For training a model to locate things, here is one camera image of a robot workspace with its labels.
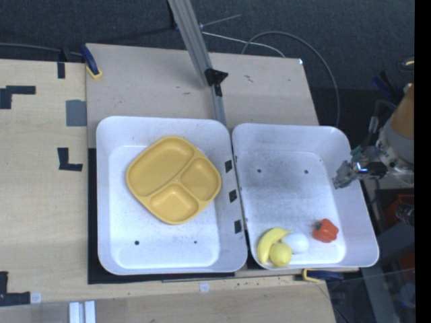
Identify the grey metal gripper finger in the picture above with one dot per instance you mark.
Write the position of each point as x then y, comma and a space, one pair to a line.
339, 181
345, 167

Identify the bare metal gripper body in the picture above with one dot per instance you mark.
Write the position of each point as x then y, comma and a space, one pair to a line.
387, 167

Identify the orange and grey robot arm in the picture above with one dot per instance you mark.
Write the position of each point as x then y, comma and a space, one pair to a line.
402, 119

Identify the orange bell pepper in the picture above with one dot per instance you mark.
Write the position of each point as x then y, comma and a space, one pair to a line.
326, 231

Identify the white plastic tray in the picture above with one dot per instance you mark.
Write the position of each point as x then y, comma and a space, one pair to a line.
168, 244
286, 194

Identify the white egg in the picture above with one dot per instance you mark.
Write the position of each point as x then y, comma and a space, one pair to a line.
298, 242

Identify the yellow lemon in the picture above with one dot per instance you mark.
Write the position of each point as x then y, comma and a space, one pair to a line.
281, 255

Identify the yellow banana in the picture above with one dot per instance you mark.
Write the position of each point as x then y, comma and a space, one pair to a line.
266, 242

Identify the yellow divided plate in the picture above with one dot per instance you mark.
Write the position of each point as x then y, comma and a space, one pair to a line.
168, 170

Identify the pale wood board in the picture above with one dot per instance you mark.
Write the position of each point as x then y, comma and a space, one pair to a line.
151, 82

